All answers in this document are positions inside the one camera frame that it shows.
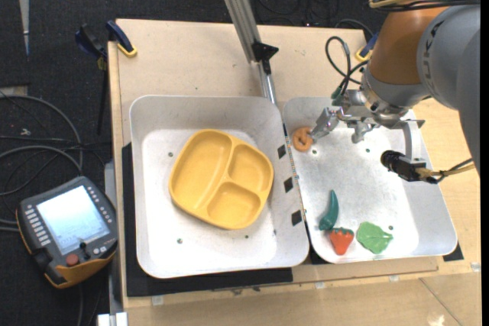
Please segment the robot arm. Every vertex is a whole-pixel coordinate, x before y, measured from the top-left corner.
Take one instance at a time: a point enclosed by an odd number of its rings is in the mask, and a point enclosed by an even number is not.
[[[419,180],[416,169],[423,163],[414,159],[418,124],[403,117],[431,96],[458,110],[480,174],[480,0],[411,0],[411,6],[407,2],[378,2],[402,12],[387,16],[360,89],[347,90],[335,101],[339,109],[325,108],[311,137],[317,140],[325,136],[339,121],[355,129],[354,143],[379,126],[403,129],[406,155],[386,151],[382,163],[391,169],[395,163],[393,171],[401,177]]]

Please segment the red button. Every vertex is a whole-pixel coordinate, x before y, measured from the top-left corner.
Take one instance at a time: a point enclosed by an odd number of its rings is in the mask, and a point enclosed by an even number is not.
[[[76,254],[70,254],[66,257],[66,265],[67,266],[75,266],[79,264],[79,258]]]

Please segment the metal bracket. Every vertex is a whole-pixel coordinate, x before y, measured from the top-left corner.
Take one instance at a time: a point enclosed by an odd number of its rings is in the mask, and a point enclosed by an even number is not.
[[[421,132],[419,128],[424,124],[424,120],[405,120],[400,124],[406,141],[406,158],[410,161],[420,161],[421,159]]]
[[[333,129],[338,125],[339,119],[336,115],[336,112],[333,110],[329,110],[329,108],[324,108],[321,112],[321,115],[316,120],[316,126],[311,131],[311,137],[314,142],[316,142],[321,137],[329,134]]]
[[[261,61],[263,71],[267,75],[270,75],[272,73],[272,69],[270,67],[270,59],[276,52],[278,52],[278,48],[272,47],[271,45],[263,44],[262,42],[255,41],[251,45],[251,49],[253,50],[253,54],[256,60]]]

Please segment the toy donut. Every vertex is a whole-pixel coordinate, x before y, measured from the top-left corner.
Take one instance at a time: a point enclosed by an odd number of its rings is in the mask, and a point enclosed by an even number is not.
[[[292,145],[300,152],[306,152],[313,145],[310,127],[300,127],[292,135]]]

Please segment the black carpet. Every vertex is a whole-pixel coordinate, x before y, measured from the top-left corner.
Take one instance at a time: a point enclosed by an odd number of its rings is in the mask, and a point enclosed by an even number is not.
[[[385,15],[369,9],[367,1],[253,0],[253,5],[259,23],[333,27],[347,18],[359,20],[377,31]],[[75,44],[75,32],[81,24],[88,23],[99,38],[106,41],[105,23],[115,18],[231,22],[223,0],[31,0],[30,15],[29,93],[65,112],[76,126],[83,143],[96,148],[102,161],[110,159],[110,147],[100,144],[110,141],[110,118],[107,107],[102,134],[98,135],[96,125],[102,73],[97,69],[95,60],[82,53]],[[34,102],[17,103],[24,108],[0,99],[1,135],[17,137],[27,128],[32,138],[73,139],[71,130],[50,109]],[[24,143],[22,140],[0,138],[0,153]],[[15,167],[31,155],[23,154],[0,162],[0,192],[7,183],[8,189],[13,189],[28,181],[52,157],[47,154],[35,156],[10,179]],[[98,158],[87,152],[85,161],[85,174],[103,188],[103,169]],[[73,168],[58,159],[22,192],[7,197],[7,205],[0,204],[0,217],[11,218],[7,206],[12,209],[18,200],[53,188],[74,175]],[[75,324],[79,304],[77,288],[61,292],[51,287],[37,271],[17,235],[0,232],[0,244],[4,249],[0,257],[0,323]],[[83,285],[83,324],[88,324],[94,311],[108,312],[105,280],[104,271]]]
[[[19,0],[0,0],[0,87],[28,84]]]

